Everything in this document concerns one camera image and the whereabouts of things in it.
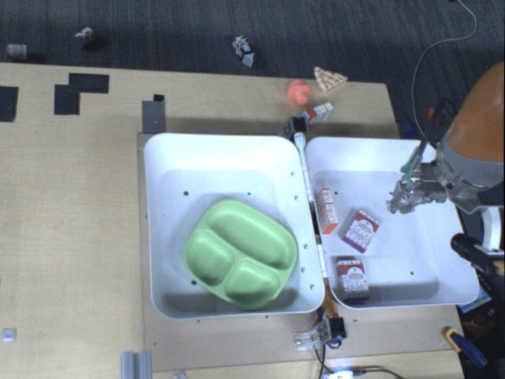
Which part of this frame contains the purple and red carton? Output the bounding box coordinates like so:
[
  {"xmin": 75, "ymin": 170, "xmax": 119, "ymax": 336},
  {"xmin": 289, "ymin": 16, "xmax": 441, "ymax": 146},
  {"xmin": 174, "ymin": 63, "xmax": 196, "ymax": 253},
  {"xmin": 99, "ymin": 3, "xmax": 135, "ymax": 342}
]
[
  {"xmin": 335, "ymin": 256, "xmax": 371, "ymax": 303},
  {"xmin": 341, "ymin": 209, "xmax": 381, "ymax": 254}
]

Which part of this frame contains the toy pizza slice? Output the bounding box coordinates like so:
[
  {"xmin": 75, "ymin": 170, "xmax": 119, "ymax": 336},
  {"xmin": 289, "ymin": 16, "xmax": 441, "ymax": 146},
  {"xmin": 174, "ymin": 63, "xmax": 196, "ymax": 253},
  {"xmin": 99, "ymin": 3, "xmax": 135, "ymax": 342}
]
[{"xmin": 313, "ymin": 66, "xmax": 349, "ymax": 93}]

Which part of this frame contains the black block with wires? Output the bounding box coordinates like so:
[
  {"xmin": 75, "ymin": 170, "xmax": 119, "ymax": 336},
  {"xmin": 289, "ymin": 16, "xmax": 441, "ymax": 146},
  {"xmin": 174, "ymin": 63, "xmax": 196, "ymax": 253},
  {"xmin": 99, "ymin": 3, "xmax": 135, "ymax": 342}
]
[
  {"xmin": 280, "ymin": 116, "xmax": 309, "ymax": 137},
  {"xmin": 327, "ymin": 316, "xmax": 349, "ymax": 342}
]

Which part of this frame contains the white plastic tray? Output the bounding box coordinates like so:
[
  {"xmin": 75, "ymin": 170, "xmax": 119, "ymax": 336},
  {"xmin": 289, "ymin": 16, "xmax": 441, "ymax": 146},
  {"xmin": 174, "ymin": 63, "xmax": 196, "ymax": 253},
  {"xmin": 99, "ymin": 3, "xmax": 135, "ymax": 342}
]
[
  {"xmin": 305, "ymin": 136, "xmax": 481, "ymax": 310},
  {"xmin": 143, "ymin": 132, "xmax": 327, "ymax": 320}
]

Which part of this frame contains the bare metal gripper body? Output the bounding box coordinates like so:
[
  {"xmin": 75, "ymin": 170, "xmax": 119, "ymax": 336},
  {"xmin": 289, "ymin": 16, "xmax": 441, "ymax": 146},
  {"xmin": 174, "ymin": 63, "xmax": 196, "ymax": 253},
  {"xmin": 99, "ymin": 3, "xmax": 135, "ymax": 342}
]
[{"xmin": 416, "ymin": 159, "xmax": 494, "ymax": 215}]

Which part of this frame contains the green divided plate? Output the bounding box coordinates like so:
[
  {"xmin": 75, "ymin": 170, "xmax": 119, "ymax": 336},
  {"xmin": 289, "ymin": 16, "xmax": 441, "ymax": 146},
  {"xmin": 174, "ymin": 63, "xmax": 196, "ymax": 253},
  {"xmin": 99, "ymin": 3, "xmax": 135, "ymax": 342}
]
[{"xmin": 183, "ymin": 198, "xmax": 299, "ymax": 312}]

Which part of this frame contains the black cylinder on white bracket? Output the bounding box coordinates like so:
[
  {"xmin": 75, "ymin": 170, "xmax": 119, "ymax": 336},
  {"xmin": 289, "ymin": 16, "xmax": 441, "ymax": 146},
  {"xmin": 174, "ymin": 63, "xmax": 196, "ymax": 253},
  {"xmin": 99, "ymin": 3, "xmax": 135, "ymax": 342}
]
[{"xmin": 451, "ymin": 205, "xmax": 505, "ymax": 276}]

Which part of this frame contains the pink toy doughnut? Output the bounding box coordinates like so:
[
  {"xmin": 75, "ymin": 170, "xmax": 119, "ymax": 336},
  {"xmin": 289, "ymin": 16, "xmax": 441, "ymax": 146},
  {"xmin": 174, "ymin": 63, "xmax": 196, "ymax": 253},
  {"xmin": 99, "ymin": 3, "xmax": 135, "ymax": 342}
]
[{"xmin": 286, "ymin": 78, "xmax": 312, "ymax": 107}]

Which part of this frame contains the orange and white carton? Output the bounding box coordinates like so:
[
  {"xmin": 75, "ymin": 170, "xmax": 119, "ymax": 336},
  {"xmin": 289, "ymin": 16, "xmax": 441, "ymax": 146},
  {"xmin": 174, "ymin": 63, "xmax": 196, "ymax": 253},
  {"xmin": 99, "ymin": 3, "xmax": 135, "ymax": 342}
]
[
  {"xmin": 301, "ymin": 101, "xmax": 335, "ymax": 126},
  {"xmin": 315, "ymin": 188, "xmax": 339, "ymax": 235}
]

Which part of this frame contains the small white and orange toy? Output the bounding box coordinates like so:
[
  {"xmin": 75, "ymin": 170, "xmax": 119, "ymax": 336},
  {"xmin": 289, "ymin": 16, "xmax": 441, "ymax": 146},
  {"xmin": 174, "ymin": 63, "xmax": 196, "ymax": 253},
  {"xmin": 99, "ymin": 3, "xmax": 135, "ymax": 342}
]
[{"xmin": 74, "ymin": 26, "xmax": 95, "ymax": 47}]

